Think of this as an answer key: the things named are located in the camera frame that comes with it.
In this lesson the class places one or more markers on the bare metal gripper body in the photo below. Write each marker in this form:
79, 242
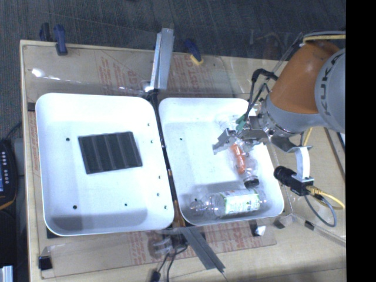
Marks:
255, 134

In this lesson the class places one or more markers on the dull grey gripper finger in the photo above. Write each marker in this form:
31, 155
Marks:
219, 148
227, 135

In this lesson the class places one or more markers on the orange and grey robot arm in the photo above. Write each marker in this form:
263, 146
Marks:
302, 78

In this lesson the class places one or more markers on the clear bottle with orange label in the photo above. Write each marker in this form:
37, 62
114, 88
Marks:
240, 160

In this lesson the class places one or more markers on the white plastic tray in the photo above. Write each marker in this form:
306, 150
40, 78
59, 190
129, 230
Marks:
194, 163
97, 198

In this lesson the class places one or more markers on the clear bottle with green label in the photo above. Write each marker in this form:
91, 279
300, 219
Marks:
238, 204

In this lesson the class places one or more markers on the brown cardboard board red print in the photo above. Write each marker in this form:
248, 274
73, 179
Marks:
188, 69

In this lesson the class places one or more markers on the black ribbed rectangular pad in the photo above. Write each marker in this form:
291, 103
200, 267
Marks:
110, 153

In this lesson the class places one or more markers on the black cylinder on white bracket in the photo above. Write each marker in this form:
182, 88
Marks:
290, 178

